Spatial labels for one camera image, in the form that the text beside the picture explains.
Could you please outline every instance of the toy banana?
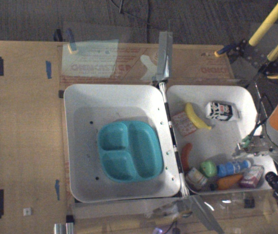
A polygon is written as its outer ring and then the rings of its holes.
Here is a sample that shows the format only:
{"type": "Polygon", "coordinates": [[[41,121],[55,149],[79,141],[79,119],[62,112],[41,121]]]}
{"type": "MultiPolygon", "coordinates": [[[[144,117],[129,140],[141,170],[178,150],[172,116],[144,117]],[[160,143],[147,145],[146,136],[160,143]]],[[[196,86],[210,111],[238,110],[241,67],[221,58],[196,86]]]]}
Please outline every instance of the toy banana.
{"type": "Polygon", "coordinates": [[[188,116],[188,118],[191,120],[191,122],[197,127],[197,128],[207,128],[209,130],[212,129],[211,126],[206,125],[206,123],[201,120],[196,113],[193,110],[193,106],[191,103],[187,103],[185,105],[184,111],[186,113],[186,115],[188,116]]]}

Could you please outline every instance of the blue tape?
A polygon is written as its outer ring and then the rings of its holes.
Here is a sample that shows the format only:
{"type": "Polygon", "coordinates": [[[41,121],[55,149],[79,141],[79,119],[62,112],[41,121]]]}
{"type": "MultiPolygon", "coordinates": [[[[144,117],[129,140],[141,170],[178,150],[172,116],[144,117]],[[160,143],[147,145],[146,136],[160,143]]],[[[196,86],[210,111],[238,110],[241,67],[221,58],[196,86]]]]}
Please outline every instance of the blue tape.
{"type": "Polygon", "coordinates": [[[55,189],[57,193],[57,199],[60,200],[60,180],[56,179],[55,189]]]}
{"type": "Polygon", "coordinates": [[[46,61],[46,72],[47,72],[47,78],[51,79],[51,62],[46,61]]]}

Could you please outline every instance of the blue bottle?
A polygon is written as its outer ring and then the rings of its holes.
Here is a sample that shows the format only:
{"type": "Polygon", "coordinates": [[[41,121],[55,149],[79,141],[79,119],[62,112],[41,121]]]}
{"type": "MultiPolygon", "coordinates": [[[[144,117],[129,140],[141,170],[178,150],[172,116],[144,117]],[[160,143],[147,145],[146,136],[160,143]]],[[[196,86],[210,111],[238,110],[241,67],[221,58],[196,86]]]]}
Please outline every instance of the blue bottle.
{"type": "Polygon", "coordinates": [[[217,175],[219,177],[225,177],[228,175],[238,174],[245,168],[251,167],[251,162],[249,160],[240,161],[231,161],[226,164],[221,164],[217,166],[217,175]]]}

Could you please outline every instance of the small white cube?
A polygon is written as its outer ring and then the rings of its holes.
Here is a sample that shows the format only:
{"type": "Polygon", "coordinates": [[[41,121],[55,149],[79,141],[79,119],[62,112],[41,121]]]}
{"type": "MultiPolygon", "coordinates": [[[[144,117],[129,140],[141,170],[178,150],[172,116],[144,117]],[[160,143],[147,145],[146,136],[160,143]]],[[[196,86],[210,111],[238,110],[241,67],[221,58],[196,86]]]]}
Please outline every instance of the small white cube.
{"type": "Polygon", "coordinates": [[[32,215],[32,208],[24,208],[23,209],[23,216],[30,216],[32,215]]]}

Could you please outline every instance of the teal plastic plate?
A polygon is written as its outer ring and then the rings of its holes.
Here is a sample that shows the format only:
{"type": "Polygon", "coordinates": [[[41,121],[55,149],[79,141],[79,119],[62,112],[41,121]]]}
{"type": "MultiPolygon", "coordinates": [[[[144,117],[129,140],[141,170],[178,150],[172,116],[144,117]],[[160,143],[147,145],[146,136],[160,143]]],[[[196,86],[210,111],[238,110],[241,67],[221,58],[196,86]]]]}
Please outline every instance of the teal plastic plate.
{"type": "Polygon", "coordinates": [[[105,174],[116,182],[139,182],[163,170],[159,139],[142,121],[117,121],[98,133],[98,151],[105,174]]]}

